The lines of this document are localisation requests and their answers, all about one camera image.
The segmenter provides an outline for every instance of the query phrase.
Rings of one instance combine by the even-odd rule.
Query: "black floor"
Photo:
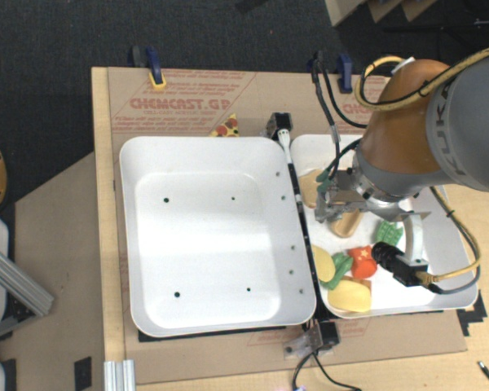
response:
[[[8,201],[93,151],[90,68],[126,66],[132,45],[165,68],[305,72],[323,50],[331,70],[347,53],[360,72],[385,54],[452,64],[489,46],[489,27],[465,27],[476,20],[489,0],[439,0],[411,23],[397,8],[375,24],[362,5],[336,28],[324,0],[0,0]]]

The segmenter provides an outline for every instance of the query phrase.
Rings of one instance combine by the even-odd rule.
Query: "blue clamp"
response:
[[[351,93],[351,71],[353,69],[353,63],[351,58],[347,54],[340,54],[337,59],[337,72],[341,77],[337,80],[339,84],[339,90],[341,93]]]
[[[132,46],[128,54],[128,65],[130,67],[149,68],[148,77],[154,89],[165,88],[165,76],[161,71],[160,59],[153,46],[146,46],[144,53],[142,53],[140,46]]]

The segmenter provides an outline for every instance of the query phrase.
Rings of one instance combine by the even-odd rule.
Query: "toy food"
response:
[[[372,294],[369,286],[344,278],[328,291],[328,303],[339,310],[365,312],[372,308]]]
[[[404,229],[397,227],[397,223],[389,223],[386,220],[382,220],[381,224],[377,228],[376,242],[384,242],[391,246],[396,246],[402,237]]]
[[[317,278],[327,283],[335,275],[335,264],[332,256],[319,246],[311,245],[311,250],[313,251]]]
[[[352,248],[348,255],[353,258],[351,274],[354,278],[366,279],[377,272],[377,262],[372,258],[372,247]]]
[[[322,172],[322,169],[315,169],[299,178],[302,203],[310,209],[317,207],[317,186],[319,182],[316,179]]]
[[[221,125],[210,132],[210,136],[216,138],[235,138],[239,136],[239,126],[236,115],[231,114],[227,117]]]
[[[333,263],[335,264],[335,275],[327,283],[324,283],[324,286],[329,290],[333,290],[339,284],[341,278],[351,269],[351,266],[353,265],[353,258],[345,255],[344,253],[335,253],[332,256],[332,259]]]
[[[364,213],[361,213],[359,209],[352,212],[345,212],[342,214],[341,219],[331,222],[329,228],[338,237],[349,238],[355,233],[357,227],[359,227],[363,216]]]

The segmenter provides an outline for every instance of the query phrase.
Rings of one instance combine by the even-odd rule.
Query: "yellow cable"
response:
[[[438,190],[435,187],[431,187],[431,191],[433,192],[434,196],[436,199],[440,202],[442,205],[443,209],[446,211],[449,211],[450,207],[447,204],[445,198],[438,192]],[[451,211],[449,212],[452,221],[455,222],[455,224],[458,225],[458,227],[464,232],[464,234],[469,238],[470,243],[472,244],[474,255],[475,255],[475,260],[472,264],[466,266],[465,268],[462,268],[460,270],[454,270],[452,272],[448,272],[446,274],[442,275],[432,275],[428,272],[424,271],[417,271],[416,277],[419,278],[424,285],[429,285],[431,283],[437,283],[438,281],[442,281],[443,279],[449,279],[449,278],[454,278],[459,275],[465,274],[471,270],[475,270],[479,265],[480,261],[482,258],[482,254],[480,253],[480,247],[478,246],[477,240],[474,238],[474,236],[469,232],[467,227],[465,227],[464,224],[458,220],[458,218],[455,216],[454,212]]]
[[[363,96],[363,86],[366,78],[368,78],[369,75],[372,74],[376,68],[380,67],[383,64],[399,63],[403,61],[403,59],[398,56],[386,56],[377,59],[364,69],[362,75],[355,83],[355,97],[357,98],[359,104],[365,106],[366,108],[371,108],[372,110],[376,110],[379,112],[403,108],[410,103],[414,103],[417,100],[422,99],[433,90],[435,90],[437,87],[442,85],[444,82],[450,80],[456,74],[460,73],[462,70],[466,69],[470,65],[476,64],[478,61],[488,56],[489,47],[454,64],[452,67],[446,69],[444,72],[441,72],[439,75],[433,78],[433,80],[422,86],[420,89],[402,97],[401,99],[385,101],[383,103],[370,102]]]

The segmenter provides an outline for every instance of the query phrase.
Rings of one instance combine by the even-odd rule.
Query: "white tray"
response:
[[[167,337],[302,324],[316,296],[282,148],[137,137],[120,153],[137,327]]]
[[[353,142],[358,135],[343,135],[341,148]],[[297,175],[308,174],[314,169],[324,169],[335,157],[331,136],[302,135],[293,140],[291,146],[293,164]],[[351,166],[353,152],[341,159],[341,169]],[[424,259],[430,263],[428,271],[432,274],[444,274],[466,267],[470,261],[462,243],[460,233],[446,218],[442,208],[430,193],[424,189],[418,198],[401,202],[401,207],[415,212],[431,212],[423,221],[425,254]],[[381,219],[372,213],[366,213],[355,234],[348,239],[335,236],[326,223],[315,220],[314,209],[305,206],[306,220],[310,240],[330,254],[345,252],[349,248],[362,247],[375,243],[375,232]],[[397,245],[405,249],[405,235]],[[465,285],[473,278],[472,273],[442,281],[442,288],[451,289]],[[334,308],[328,303],[327,290],[321,286],[323,302],[333,314],[344,319],[355,319],[387,314],[416,313],[426,311],[465,308],[474,303],[478,296],[477,285],[462,292],[449,295],[438,295],[423,287],[404,287],[393,278],[393,275],[378,266],[377,272],[369,280],[372,282],[372,309],[365,313],[355,313]]]

